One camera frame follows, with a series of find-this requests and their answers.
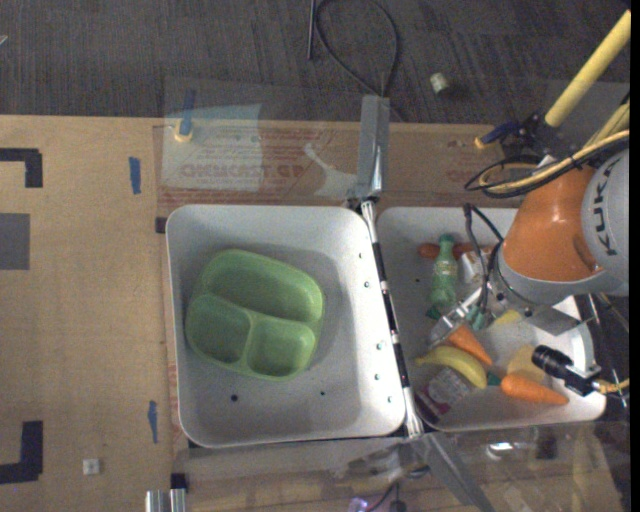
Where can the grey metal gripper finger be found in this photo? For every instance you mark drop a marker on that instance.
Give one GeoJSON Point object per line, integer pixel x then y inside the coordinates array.
{"type": "Point", "coordinates": [440, 332]}

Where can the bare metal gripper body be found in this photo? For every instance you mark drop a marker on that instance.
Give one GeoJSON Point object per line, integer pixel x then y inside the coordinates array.
{"type": "Point", "coordinates": [479, 299]}

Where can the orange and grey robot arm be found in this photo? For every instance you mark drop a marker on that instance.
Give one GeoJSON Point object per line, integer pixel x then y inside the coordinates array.
{"type": "Point", "coordinates": [555, 235]}

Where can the small orange carrot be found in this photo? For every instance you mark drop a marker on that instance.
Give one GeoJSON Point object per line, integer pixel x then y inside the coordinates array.
{"type": "Point", "coordinates": [470, 342]}

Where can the small white carton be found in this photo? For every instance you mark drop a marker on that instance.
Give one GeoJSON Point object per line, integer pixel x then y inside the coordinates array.
{"type": "Point", "coordinates": [470, 267]}

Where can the yellow banana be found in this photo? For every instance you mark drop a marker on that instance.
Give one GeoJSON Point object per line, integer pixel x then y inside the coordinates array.
{"type": "Point", "coordinates": [462, 362]}

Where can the green plastic bottle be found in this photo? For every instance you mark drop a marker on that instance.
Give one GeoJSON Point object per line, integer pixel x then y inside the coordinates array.
{"type": "Point", "coordinates": [442, 280]}

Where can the clear bottle with red label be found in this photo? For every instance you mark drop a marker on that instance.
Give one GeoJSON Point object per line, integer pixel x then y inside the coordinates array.
{"type": "Point", "coordinates": [447, 390]}

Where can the orange sausage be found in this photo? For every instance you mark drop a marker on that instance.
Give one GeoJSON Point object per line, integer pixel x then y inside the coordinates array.
{"type": "Point", "coordinates": [429, 251]}

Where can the pale yellow block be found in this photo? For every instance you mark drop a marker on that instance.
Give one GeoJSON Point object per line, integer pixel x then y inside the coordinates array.
{"type": "Point", "coordinates": [524, 362]}

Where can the white plastic tray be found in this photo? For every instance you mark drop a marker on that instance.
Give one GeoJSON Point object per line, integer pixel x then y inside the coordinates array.
{"type": "Point", "coordinates": [280, 410]}
{"type": "Point", "coordinates": [500, 415]}

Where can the long orange carrot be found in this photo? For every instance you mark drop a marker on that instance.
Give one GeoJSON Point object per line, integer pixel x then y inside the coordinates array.
{"type": "Point", "coordinates": [530, 390]}

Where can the green divided plate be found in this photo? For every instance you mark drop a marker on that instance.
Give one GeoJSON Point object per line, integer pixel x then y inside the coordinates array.
{"type": "Point", "coordinates": [255, 310]}

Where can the small pale green roll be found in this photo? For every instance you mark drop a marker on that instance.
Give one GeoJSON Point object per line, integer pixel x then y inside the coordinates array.
{"type": "Point", "coordinates": [440, 83]}

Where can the brown cardboard board red print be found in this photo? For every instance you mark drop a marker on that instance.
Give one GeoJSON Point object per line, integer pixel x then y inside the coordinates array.
{"type": "Point", "coordinates": [300, 160]}

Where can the black cylinder on white bracket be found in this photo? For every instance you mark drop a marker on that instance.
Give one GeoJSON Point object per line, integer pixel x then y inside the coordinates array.
{"type": "Point", "coordinates": [557, 364]}

